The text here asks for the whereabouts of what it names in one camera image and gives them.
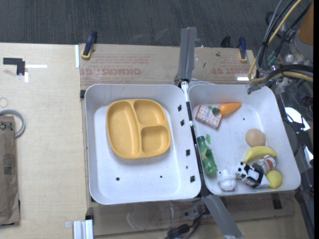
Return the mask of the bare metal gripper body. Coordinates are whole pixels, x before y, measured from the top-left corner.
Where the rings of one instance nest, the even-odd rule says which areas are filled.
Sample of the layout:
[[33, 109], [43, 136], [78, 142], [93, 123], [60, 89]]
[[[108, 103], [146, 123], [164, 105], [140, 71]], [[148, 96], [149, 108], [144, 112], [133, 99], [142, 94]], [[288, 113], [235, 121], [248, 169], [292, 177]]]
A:
[[289, 53], [285, 57], [285, 62], [287, 64], [305, 65], [308, 67], [313, 67], [311, 61], [299, 53]]

